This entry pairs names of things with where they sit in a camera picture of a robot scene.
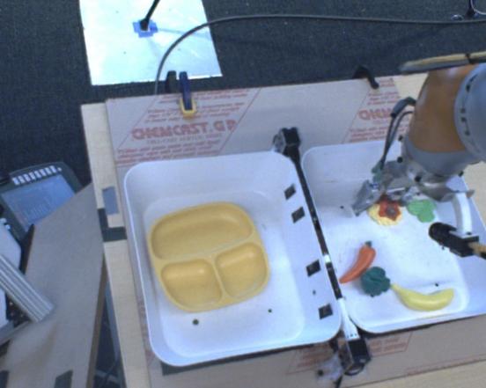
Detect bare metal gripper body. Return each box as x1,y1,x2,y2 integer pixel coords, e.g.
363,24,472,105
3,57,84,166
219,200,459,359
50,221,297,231
374,150,476,212

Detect white plastic tray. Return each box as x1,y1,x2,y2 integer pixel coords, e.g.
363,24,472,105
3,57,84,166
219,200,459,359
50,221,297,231
121,139,347,372
298,124,486,342

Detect black block with thin wires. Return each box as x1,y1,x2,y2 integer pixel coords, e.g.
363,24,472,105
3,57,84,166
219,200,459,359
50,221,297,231
270,125,304,158
332,334,375,377

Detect yellow divided plate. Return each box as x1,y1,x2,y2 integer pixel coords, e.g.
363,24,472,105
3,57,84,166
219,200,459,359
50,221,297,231
143,195,276,318

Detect thin black and white rod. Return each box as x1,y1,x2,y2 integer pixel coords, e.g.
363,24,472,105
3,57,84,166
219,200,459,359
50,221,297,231
285,135,360,347

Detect dark green broccoli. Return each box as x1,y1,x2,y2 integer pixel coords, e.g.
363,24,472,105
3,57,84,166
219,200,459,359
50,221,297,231
358,265,394,299

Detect light green grapes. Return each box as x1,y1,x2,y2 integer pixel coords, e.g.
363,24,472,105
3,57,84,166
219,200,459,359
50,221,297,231
405,196,438,225

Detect black cylinder on white bracket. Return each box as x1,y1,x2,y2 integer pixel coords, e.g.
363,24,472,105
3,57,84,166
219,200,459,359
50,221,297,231
423,188,483,263

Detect orange carrot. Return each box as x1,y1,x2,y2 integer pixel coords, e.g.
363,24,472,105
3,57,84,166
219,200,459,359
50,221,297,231
334,239,380,285

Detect yellow banana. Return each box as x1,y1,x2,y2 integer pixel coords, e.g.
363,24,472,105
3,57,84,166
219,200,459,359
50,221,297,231
389,274,458,317

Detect brown cardboard board red print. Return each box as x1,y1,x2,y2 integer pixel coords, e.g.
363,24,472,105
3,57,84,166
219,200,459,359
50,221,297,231
104,51,486,388

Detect yellow and red pizza slice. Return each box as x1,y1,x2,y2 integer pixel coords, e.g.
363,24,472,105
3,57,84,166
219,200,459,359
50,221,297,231
365,194,406,231

